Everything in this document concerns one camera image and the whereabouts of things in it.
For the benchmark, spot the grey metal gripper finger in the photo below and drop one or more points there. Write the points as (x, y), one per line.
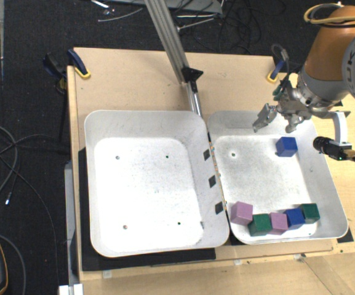
(264, 117)
(293, 123)

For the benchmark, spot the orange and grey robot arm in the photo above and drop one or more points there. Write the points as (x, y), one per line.
(331, 57)

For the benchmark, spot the pale wood board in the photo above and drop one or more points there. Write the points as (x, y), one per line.
(171, 103)

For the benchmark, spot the green cube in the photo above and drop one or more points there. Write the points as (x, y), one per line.
(311, 213)
(260, 224)

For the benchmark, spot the black cylinder on white bracket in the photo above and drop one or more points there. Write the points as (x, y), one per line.
(334, 143)

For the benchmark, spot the blue cube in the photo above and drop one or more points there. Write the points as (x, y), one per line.
(295, 217)
(286, 146)

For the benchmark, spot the white plastic tray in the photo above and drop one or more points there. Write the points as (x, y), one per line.
(146, 183)
(269, 177)

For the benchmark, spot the purple cube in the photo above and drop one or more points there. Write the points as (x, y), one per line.
(242, 213)
(278, 223)

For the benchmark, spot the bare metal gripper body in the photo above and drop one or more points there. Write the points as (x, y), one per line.
(292, 103)

